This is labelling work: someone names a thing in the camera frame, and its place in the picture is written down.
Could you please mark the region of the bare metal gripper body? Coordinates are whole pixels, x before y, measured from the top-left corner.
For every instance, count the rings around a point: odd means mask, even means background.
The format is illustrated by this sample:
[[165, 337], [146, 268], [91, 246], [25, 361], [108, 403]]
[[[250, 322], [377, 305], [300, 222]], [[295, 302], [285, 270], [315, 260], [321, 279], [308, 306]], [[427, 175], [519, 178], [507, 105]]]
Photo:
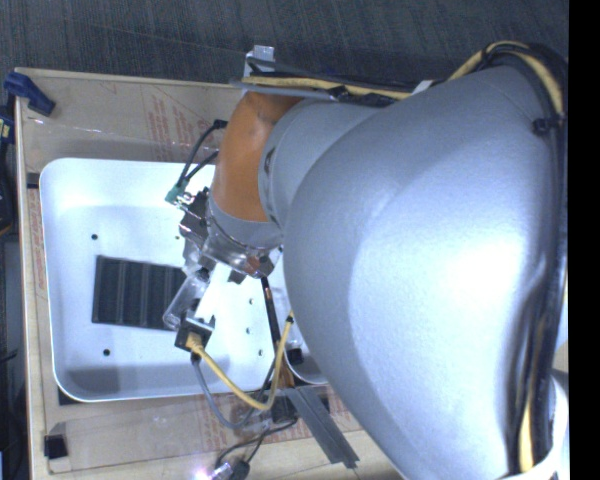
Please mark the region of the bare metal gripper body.
[[179, 196], [178, 208], [183, 211], [179, 232], [188, 271], [224, 264], [240, 276], [262, 278], [273, 272], [281, 255], [281, 231], [275, 224], [230, 215], [209, 188]]

